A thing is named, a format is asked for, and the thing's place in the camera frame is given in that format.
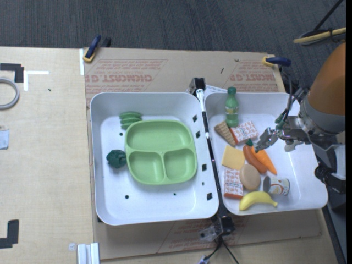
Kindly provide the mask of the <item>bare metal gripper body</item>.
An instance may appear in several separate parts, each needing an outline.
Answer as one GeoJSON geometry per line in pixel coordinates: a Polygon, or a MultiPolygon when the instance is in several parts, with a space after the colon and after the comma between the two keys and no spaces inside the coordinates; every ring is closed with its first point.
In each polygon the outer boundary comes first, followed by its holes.
{"type": "Polygon", "coordinates": [[[277,124],[278,136],[286,145],[309,144],[308,134],[300,126],[298,116],[287,116],[277,124]]]}

